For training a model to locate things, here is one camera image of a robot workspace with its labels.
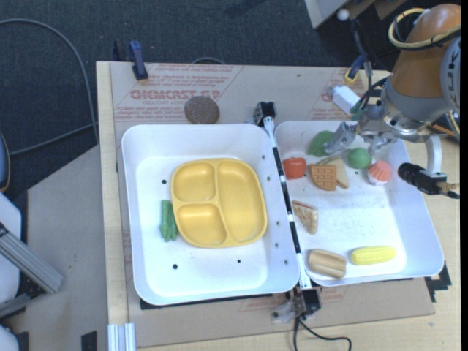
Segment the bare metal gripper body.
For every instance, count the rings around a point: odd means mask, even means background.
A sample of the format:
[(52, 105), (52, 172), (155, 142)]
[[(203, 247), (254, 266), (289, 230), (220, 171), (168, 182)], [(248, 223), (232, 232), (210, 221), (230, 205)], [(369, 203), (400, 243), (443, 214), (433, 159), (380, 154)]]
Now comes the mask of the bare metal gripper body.
[(420, 131), (444, 112), (444, 105), (436, 102), (368, 103), (356, 110), (357, 133), (363, 137), (422, 143), (428, 135)]

